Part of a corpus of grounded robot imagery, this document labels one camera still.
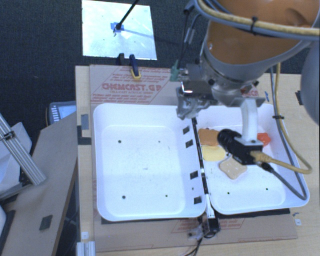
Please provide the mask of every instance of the metal plate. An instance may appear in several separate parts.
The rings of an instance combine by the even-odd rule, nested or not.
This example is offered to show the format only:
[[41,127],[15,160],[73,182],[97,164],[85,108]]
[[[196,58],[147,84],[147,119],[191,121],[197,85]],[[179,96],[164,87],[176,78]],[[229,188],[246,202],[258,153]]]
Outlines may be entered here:
[[84,56],[157,60],[151,12],[148,5],[136,5],[123,30],[114,36],[114,23],[119,23],[131,4],[82,1],[82,44]]

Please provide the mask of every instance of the yellow cable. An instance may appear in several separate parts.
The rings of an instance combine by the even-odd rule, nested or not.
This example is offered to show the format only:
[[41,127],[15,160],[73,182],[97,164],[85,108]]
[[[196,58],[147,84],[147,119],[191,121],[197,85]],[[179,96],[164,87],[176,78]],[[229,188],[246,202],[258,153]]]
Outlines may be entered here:
[[[200,8],[208,15],[225,20],[230,22],[236,22],[244,25],[252,25],[252,19],[244,18],[233,14],[227,14],[220,11],[213,10],[209,8],[204,0],[197,0]],[[318,28],[306,28],[306,27],[296,27],[296,26],[287,26],[279,25],[271,22],[265,21],[256,21],[254,26],[261,29],[267,29],[277,32],[305,35],[305,36],[320,36],[320,30]]]
[[[279,103],[278,103],[278,87],[279,87],[279,77],[280,77],[280,70],[281,70],[281,64],[278,63],[276,66],[276,77],[275,77],[275,85],[274,85],[274,95],[275,95],[275,102],[273,103],[276,107],[276,110],[278,112],[278,115],[280,115],[280,111],[279,111]],[[282,162],[280,160],[276,160],[273,159],[271,156],[261,152],[261,151],[251,151],[250,155],[254,158],[255,162],[265,162],[265,163],[274,163],[276,165],[279,166],[283,166],[285,168],[288,168],[292,171],[295,171],[297,173],[302,173],[302,174],[310,174],[312,172],[312,167],[311,165],[297,152],[297,150],[294,148],[294,146],[292,145],[289,136],[287,134],[287,131],[284,127],[284,123],[283,120],[281,120],[279,122],[280,124],[280,128],[281,131],[283,133],[283,136],[286,139],[286,142],[288,143],[288,145],[290,146],[290,148],[292,149],[292,151],[295,153],[295,155],[297,156],[298,159],[301,160],[301,162],[307,167],[307,169],[302,169],[302,168],[298,168],[295,167],[291,164],[288,164],[286,162]]]

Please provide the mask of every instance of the metal rod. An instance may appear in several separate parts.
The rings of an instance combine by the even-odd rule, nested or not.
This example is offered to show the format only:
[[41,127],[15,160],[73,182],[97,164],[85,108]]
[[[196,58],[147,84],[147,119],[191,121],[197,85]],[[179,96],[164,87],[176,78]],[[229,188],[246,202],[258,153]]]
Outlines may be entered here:
[[134,3],[131,5],[130,9],[126,12],[126,14],[123,16],[122,20],[117,24],[115,25],[115,29],[114,30],[120,30],[121,29],[121,26],[122,26],[122,23],[124,23],[125,19],[128,17],[128,15],[131,13],[131,11],[133,10],[133,8],[136,6],[136,4],[139,2],[139,0],[135,0]]
[[0,141],[2,141],[6,146],[10,154],[20,165],[32,184],[39,185],[46,179],[46,176],[37,167],[32,157],[23,147],[19,139],[16,136],[7,136],[7,134],[10,133],[12,133],[11,127],[4,119],[4,117],[0,114]]

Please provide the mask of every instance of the black cable tie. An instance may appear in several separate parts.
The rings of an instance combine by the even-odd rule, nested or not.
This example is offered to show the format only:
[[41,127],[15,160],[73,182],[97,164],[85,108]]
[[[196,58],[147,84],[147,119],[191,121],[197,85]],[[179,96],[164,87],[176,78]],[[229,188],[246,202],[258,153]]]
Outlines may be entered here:
[[274,118],[274,119],[285,119],[285,117],[284,116],[282,116],[282,115],[274,115],[272,118]]
[[256,24],[257,21],[258,21],[258,17],[253,16],[252,17],[252,24],[251,24],[251,27],[250,27],[250,33],[253,34],[254,36],[257,35],[257,33],[254,32],[254,27],[255,27],[255,24]]

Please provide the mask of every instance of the cheese slice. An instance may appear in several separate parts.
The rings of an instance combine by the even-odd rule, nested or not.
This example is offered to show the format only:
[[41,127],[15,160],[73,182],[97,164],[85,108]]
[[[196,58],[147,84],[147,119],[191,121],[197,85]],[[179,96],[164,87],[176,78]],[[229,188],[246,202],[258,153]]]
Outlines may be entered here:
[[226,151],[220,146],[202,146],[202,157],[206,161],[220,161],[226,156]]

